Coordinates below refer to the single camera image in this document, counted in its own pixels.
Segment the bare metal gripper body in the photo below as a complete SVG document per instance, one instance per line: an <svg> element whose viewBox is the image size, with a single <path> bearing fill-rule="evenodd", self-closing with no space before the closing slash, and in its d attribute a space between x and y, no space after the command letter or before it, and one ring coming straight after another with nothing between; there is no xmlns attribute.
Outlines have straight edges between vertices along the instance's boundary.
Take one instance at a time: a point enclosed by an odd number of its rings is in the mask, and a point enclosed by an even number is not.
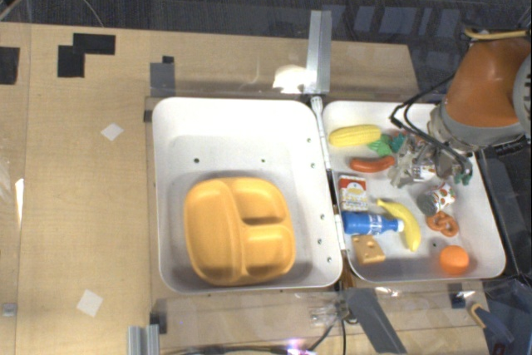
<svg viewBox="0 0 532 355"><path fill-rule="evenodd" d="M436 155L448 155L453 158L453 174L447 179L471 179L473 166L470 160L452 149L444 150L417 136L408 135L398 149L397 158L404 155L413 157L411 175L414 179L432 179L438 177L434 166Z"/></svg>

